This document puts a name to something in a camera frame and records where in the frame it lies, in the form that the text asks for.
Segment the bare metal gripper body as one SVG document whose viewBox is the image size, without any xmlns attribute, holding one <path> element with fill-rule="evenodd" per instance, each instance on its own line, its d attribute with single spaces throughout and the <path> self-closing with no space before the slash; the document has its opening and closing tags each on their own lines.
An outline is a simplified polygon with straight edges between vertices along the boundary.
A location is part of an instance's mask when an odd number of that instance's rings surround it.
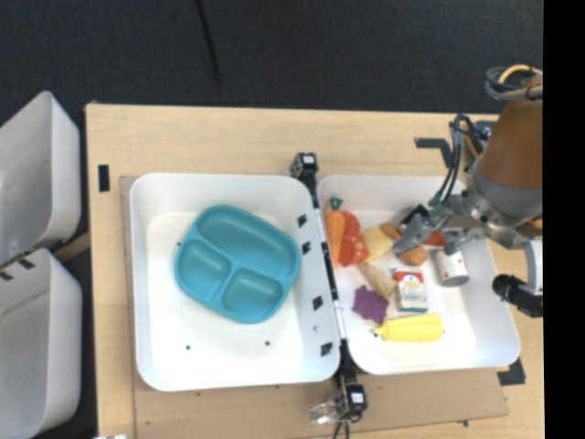
<svg viewBox="0 0 585 439">
<path fill-rule="evenodd" d="M 505 249 L 520 249 L 530 242 L 521 224 L 475 192 L 452 194 L 430 208 L 431 223 L 452 247 L 489 239 Z"/>
</svg>

